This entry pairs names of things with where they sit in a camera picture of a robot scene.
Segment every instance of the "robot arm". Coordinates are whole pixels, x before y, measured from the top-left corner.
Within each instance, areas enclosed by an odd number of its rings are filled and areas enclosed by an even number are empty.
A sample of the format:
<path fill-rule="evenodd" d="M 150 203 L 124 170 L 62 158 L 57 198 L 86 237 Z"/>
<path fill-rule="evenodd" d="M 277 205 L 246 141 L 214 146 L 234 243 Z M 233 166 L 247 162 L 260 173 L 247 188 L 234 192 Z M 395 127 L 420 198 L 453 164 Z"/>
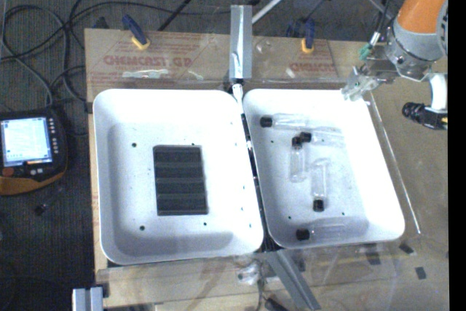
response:
<path fill-rule="evenodd" d="M 398 76 L 429 82 L 432 105 L 407 103 L 403 115 L 429 128 L 447 129 L 446 74 L 433 73 L 432 65 L 448 56 L 448 0 L 405 0 L 387 28 L 386 44 L 376 43 L 371 40 L 364 65 L 353 68 L 344 97 L 356 100 Z"/>

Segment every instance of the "black grate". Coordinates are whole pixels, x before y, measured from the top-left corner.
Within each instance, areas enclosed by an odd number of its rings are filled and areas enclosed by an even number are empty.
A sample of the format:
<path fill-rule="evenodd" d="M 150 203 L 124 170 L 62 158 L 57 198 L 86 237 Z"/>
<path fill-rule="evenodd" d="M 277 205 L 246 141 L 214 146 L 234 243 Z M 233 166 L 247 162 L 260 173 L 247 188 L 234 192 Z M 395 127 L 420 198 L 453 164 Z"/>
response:
<path fill-rule="evenodd" d="M 154 172 L 157 215 L 207 214 L 200 147 L 155 146 Z"/>

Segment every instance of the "red button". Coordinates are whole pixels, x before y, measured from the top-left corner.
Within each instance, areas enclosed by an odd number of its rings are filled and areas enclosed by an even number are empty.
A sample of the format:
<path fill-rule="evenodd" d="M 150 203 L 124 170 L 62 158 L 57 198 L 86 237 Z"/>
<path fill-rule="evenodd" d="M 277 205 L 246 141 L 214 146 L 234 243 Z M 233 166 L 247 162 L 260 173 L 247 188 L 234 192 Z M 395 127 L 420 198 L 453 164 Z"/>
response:
<path fill-rule="evenodd" d="M 14 168 L 4 168 L 2 171 L 1 171 L 1 174 L 7 178 L 9 178 L 10 176 L 13 176 L 13 174 L 15 173 L 15 169 Z"/>

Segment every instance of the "gray floor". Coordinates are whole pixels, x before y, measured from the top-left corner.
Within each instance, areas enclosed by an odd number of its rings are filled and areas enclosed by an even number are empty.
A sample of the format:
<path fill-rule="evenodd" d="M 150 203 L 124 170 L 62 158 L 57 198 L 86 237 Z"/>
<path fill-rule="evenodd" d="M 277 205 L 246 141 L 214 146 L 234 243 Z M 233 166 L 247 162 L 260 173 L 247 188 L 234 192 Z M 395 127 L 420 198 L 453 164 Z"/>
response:
<path fill-rule="evenodd" d="M 28 51 L 44 41 L 61 22 L 68 20 L 76 1 L 7 0 L 7 9 L 22 4 L 33 7 L 19 9 L 7 19 L 5 37 L 11 51 L 4 49 L 2 56 Z M 170 15 L 166 9 L 175 9 L 183 0 L 83 0 L 77 12 L 105 1 L 138 2 L 165 11 L 123 4 L 93 8 L 76 20 L 74 33 L 77 40 L 70 37 L 66 59 L 63 58 L 66 39 L 63 34 L 58 34 L 52 43 L 26 55 L 23 62 L 35 68 L 50 83 L 63 69 L 84 64 L 84 50 L 79 46 L 84 44 L 83 30 L 92 27 L 99 17 L 105 17 L 110 28 L 122 28 L 121 18 L 127 13 L 144 29 L 157 30 Z M 248 1 L 193 0 L 184 12 L 200 12 L 202 15 L 179 15 L 166 31 L 227 34 L 229 6 Z M 268 1 L 263 0 L 254 12 Z M 389 10 L 395 14 L 402 2 L 392 0 Z M 253 32 L 284 36 L 290 20 L 307 16 L 312 10 L 315 10 L 312 13 L 315 38 L 351 41 L 368 40 L 378 12 L 367 0 L 284 0 L 254 25 Z M 0 111 L 29 110 L 44 105 L 42 84 L 21 63 L 3 60 L 0 69 Z M 59 106 L 70 133 L 66 175 L 58 184 L 29 194 L 0 198 L 3 232 L 0 276 L 10 276 L 12 267 L 17 276 L 16 283 L 10 281 L 6 288 L 0 285 L 0 299 L 15 295 L 16 306 L 9 310 L 65 310 L 64 307 L 70 306 L 60 296 L 67 299 L 69 289 L 90 286 L 94 280 L 88 140 L 85 136 L 87 121 L 84 104 L 79 99 L 85 96 L 83 70 L 76 69 L 69 74 L 69 85 L 78 99 L 60 102 Z M 54 94 L 57 99 L 70 97 L 62 82 L 54 86 Z M 49 203 L 50 208 L 37 216 L 34 208 L 44 202 Z"/>

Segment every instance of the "screen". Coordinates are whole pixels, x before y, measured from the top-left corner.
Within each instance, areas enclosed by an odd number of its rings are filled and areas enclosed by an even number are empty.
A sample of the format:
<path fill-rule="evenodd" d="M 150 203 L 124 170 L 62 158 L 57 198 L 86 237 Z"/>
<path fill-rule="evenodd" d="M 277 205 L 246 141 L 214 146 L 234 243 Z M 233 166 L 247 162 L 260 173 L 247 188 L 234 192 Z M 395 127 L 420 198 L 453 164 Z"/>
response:
<path fill-rule="evenodd" d="M 51 162 L 47 118 L 8 119 L 0 122 L 3 165 L 5 168 L 24 162 Z"/>

